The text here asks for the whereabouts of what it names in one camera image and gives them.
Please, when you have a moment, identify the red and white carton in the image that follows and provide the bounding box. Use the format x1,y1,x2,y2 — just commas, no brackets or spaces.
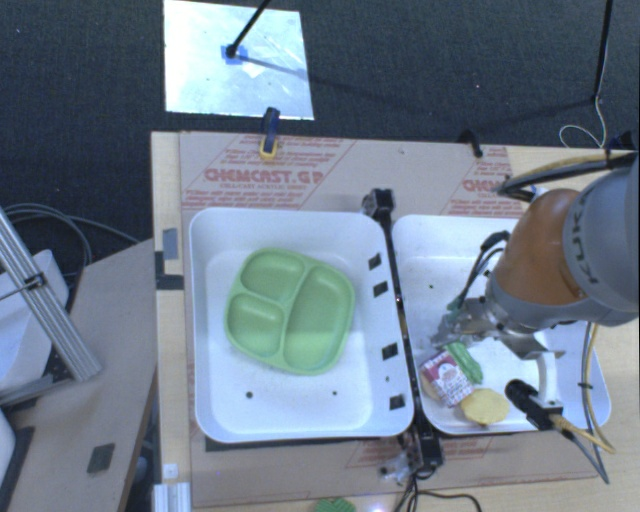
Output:
418,349,476,408

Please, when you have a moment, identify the green pea pod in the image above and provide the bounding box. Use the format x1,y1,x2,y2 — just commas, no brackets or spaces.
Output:
445,340,485,386

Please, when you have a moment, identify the brown cardboard board red print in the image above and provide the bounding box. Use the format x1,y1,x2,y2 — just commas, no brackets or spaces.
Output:
178,130,609,509

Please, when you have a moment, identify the green ribbed toy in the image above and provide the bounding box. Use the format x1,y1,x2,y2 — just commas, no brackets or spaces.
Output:
314,496,358,512

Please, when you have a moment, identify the white plastic tray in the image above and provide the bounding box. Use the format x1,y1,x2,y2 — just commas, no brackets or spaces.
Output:
391,214,613,436
188,206,417,444

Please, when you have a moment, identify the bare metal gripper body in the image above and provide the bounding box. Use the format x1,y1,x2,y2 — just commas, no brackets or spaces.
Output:
430,297,507,351

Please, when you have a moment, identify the green divided plate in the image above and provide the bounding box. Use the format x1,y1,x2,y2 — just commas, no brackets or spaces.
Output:
224,247,357,378

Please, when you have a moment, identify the black cylinder on white bracket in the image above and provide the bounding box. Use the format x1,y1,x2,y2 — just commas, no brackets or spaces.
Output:
503,348,566,432

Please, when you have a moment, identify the thin black rod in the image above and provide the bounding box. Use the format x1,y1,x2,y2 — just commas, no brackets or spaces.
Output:
378,213,427,454

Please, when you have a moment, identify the yellow biscuit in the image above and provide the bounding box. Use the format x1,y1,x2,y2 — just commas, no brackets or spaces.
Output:
459,388,512,427

